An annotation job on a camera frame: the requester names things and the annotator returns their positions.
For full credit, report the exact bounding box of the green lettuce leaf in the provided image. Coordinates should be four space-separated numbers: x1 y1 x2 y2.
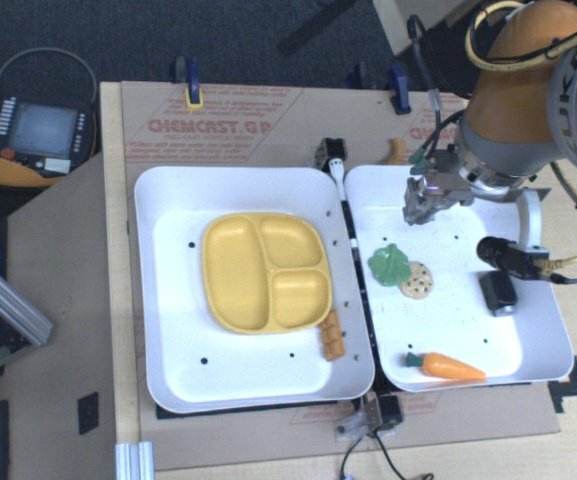
366 243 414 288

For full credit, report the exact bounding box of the brown waffle biscuit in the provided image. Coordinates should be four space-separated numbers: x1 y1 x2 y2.
317 309 347 363

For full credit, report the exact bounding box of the brown cardboard board red print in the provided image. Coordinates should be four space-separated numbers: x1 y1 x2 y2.
119 80 562 472

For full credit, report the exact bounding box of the yellow divided plate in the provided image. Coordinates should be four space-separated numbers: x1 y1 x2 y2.
200 211 334 336

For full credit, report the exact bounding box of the white plastic tray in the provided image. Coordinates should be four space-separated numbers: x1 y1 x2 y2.
342 163 576 394
133 165 377 414

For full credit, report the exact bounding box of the tan curved toy piece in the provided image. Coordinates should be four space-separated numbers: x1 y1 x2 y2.
379 137 407 166

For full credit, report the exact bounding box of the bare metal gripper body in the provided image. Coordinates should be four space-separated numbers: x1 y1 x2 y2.
405 145 525 208

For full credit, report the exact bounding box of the black cylinder on white bracket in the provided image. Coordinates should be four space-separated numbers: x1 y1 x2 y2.
475 187 552 282

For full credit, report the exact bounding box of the chocolate chip cookie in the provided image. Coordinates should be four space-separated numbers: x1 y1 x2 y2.
397 261 435 301

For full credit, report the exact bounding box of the thin black and white rod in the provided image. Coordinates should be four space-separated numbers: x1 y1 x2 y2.
328 159 380 395

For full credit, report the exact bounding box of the orange carrot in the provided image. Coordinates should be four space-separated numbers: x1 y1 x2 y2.
403 351 488 383

